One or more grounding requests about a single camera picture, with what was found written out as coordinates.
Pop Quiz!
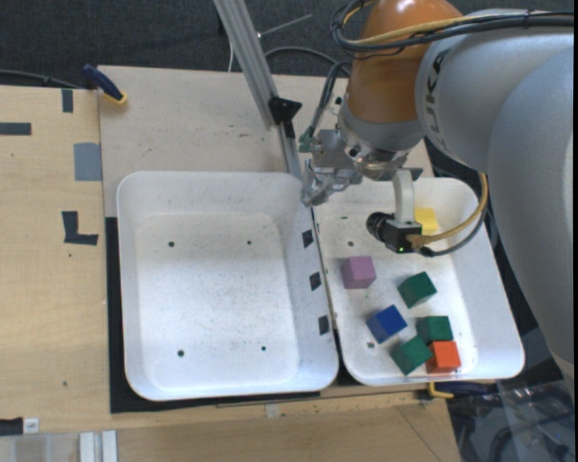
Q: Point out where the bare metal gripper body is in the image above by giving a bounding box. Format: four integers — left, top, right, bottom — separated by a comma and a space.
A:
309, 129, 411, 186

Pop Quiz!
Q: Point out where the purple cube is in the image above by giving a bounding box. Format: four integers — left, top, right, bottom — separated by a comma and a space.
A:
339, 255, 378, 291

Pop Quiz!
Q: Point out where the yellow cube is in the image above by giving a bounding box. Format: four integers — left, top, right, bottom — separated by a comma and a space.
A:
413, 207, 439, 236

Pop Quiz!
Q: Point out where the green cube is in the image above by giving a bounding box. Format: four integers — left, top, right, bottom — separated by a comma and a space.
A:
389, 334, 434, 377
415, 315, 455, 347
396, 270, 438, 310

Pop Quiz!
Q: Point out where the pale wood board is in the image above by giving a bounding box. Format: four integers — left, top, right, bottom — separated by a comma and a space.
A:
97, 64, 463, 428

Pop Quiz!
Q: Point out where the white plastic tray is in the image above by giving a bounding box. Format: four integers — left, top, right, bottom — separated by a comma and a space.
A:
311, 175, 527, 388
116, 169, 341, 402

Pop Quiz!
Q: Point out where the blue cube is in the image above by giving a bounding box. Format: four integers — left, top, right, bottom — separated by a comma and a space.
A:
365, 303, 409, 346

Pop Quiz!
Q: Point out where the orange cube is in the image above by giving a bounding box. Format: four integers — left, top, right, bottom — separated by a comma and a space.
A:
424, 339, 463, 375

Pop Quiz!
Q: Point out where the black cylinder on white bracket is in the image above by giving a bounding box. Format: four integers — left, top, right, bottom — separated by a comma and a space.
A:
365, 168, 424, 256

